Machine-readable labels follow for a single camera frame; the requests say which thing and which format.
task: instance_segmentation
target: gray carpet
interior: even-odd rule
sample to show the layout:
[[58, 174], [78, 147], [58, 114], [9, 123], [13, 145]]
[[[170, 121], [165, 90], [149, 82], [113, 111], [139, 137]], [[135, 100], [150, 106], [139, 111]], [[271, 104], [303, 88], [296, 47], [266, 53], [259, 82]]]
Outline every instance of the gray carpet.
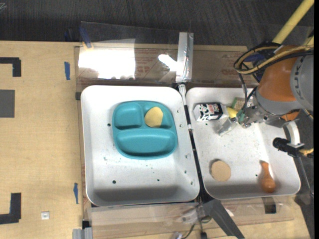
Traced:
[[[272, 40], [302, 0], [0, 0], [0, 40], [64, 41], [81, 21], [194, 32], [195, 44], [255, 46]], [[314, 8], [286, 43], [300, 44], [314, 28]], [[298, 122], [302, 141], [314, 144], [313, 123]], [[314, 164], [303, 159], [313, 183]], [[314, 202], [303, 212], [314, 238]]]

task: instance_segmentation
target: yellow potato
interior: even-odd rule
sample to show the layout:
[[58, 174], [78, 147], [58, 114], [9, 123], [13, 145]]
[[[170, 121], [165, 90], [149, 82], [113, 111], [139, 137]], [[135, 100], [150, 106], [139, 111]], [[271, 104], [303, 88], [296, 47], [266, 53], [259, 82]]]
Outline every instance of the yellow potato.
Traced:
[[145, 114], [144, 120], [149, 127], [160, 127], [163, 120], [163, 112], [159, 107], [153, 107]]
[[236, 110], [234, 110], [234, 109], [232, 109], [232, 108], [230, 108], [230, 107], [227, 107], [227, 111], [228, 111], [228, 115], [229, 115], [229, 117], [232, 119], [232, 118], [234, 118], [234, 117], [236, 117], [236, 115], [237, 115], [237, 111]]

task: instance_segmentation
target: round cookie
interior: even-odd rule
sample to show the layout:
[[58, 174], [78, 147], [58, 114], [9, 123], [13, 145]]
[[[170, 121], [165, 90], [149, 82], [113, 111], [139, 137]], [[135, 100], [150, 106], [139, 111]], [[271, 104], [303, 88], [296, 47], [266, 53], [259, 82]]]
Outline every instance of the round cookie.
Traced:
[[224, 161], [216, 160], [211, 164], [210, 174], [216, 181], [227, 181], [231, 176], [231, 169]]

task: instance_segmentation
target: metal bracket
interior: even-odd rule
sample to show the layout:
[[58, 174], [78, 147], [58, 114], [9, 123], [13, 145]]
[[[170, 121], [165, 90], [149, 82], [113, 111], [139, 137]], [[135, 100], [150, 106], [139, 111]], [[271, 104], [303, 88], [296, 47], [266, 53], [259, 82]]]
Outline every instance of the metal bracket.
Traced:
[[93, 239], [92, 228], [74, 229], [72, 239]]
[[238, 239], [245, 238], [220, 200], [213, 199], [203, 204], [203, 207], [205, 214], [212, 217], [228, 236], [237, 237]]
[[298, 146], [300, 145], [300, 135], [297, 124], [295, 121], [290, 121], [285, 124], [286, 129], [290, 135], [290, 143], [291, 145]]
[[191, 79], [192, 64], [193, 64], [193, 33], [179, 33], [177, 64], [178, 71], [176, 72], [176, 82], [187, 82]]
[[262, 197], [265, 207], [265, 214], [277, 213], [276, 203], [273, 197]]

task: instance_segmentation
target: black cable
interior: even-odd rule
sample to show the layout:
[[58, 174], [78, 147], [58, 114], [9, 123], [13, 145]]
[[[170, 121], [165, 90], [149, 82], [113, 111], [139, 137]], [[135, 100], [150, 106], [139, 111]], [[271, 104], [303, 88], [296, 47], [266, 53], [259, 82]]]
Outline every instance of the black cable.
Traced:
[[203, 224], [201, 220], [199, 221], [199, 225], [200, 225], [200, 231], [203, 232]]
[[307, 38], [313, 37], [315, 35], [315, 30], [313, 29]]
[[254, 87], [253, 88], [253, 90], [249, 93], [249, 95], [248, 95], [248, 100], [252, 97], [252, 95], [255, 93], [255, 91], [256, 91], [256, 89], [257, 89], [257, 87]]
[[274, 51], [276, 49], [278, 49], [281, 45], [278, 44], [278, 43], [273, 43], [273, 42], [263, 42], [253, 48], [251, 48], [250, 50], [246, 51], [243, 55], [241, 55], [234, 63], [234, 68], [235, 69], [241, 69], [242, 65], [244, 64], [245, 62], [245, 59], [239, 64], [238, 68], [236, 68], [236, 64], [238, 63], [238, 61], [247, 56], [247, 54], [250, 54], [253, 55], [254, 53], [265, 53], [263, 56], [266, 58], [266, 59], [269, 59], [271, 57], [273, 57], [275, 54], [274, 54]]
[[[292, 53], [292, 54], [286, 55], [286, 56], [284, 56], [284, 57], [282, 57], [282, 58], [278, 58], [278, 59], [276, 59], [276, 60], [274, 60], [274, 61], [272, 61], [272, 62], [270, 62], [270, 63], [268, 63], [268, 64], [266, 64], [266, 65], [264, 65], [264, 66], [262, 66], [262, 67], [260, 67], [260, 68], [258, 68], [258, 70], [254, 71], [254, 72], [251, 72], [251, 73], [249, 73], [249, 74], [247, 74], [247, 75], [255, 74], [257, 71], [265, 70], [267, 67], [269, 67], [269, 66], [271, 66], [271, 65], [273, 65], [273, 64], [276, 64], [276, 63], [278, 63], [278, 62], [280, 62], [280, 61], [289, 59], [289, 58], [295, 58], [295, 57], [301, 57], [301, 56], [308, 56], [308, 55], [313, 55], [313, 54], [314, 54], [314, 51], [313, 51], [313, 50], [304, 51], [304, 52]], [[251, 70], [251, 69], [252, 69], [252, 68], [248, 68], [248, 69], [247, 69], [247, 68], [248, 68], [248, 67], [247, 67], [243, 62], [242, 62], [242, 63], [240, 64], [240, 66], [239, 66], [239, 70], [242, 71], [242, 72], [245, 72], [245, 71], [248, 71], [248, 70]]]
[[270, 63], [267, 64], [267, 65], [262, 66], [261, 68], [259, 68], [259, 70], [265, 70], [267, 67], [269, 67], [269, 66], [271, 66], [271, 65], [273, 65], [273, 64], [276, 64], [276, 63], [278, 63], [278, 62], [280, 62], [280, 61], [289, 59], [289, 58], [309, 56], [309, 55], [313, 55], [313, 54], [314, 54], [314, 51], [313, 51], [313, 50], [305, 51], [305, 52], [292, 53], [292, 54], [286, 55], [286, 56], [284, 56], [284, 57], [282, 57], [282, 58], [276, 59], [275, 61], [270, 62]]
[[204, 218], [202, 218], [200, 220], [201, 223], [206, 224], [209, 223], [211, 221], [212, 217], [211, 216], [205, 216]]
[[257, 78], [256, 74], [253, 74], [253, 77], [255, 78], [255, 80], [260, 83], [260, 80]]
[[244, 94], [245, 94], [245, 104], [242, 107], [243, 113], [245, 113], [246, 107], [247, 107], [247, 103], [248, 103], [248, 97], [247, 97], [247, 87], [246, 87], [246, 83], [243, 79], [243, 76], [241, 74], [238, 74], [239, 79], [241, 81], [241, 86], [243, 88]]
[[195, 223], [190, 227], [188, 234], [182, 237], [182, 239], [186, 239], [187, 237], [189, 237], [189, 235], [193, 232], [194, 227], [195, 227]]
[[314, 121], [314, 116], [307, 109], [303, 109], [303, 111], [305, 112], [308, 118]]

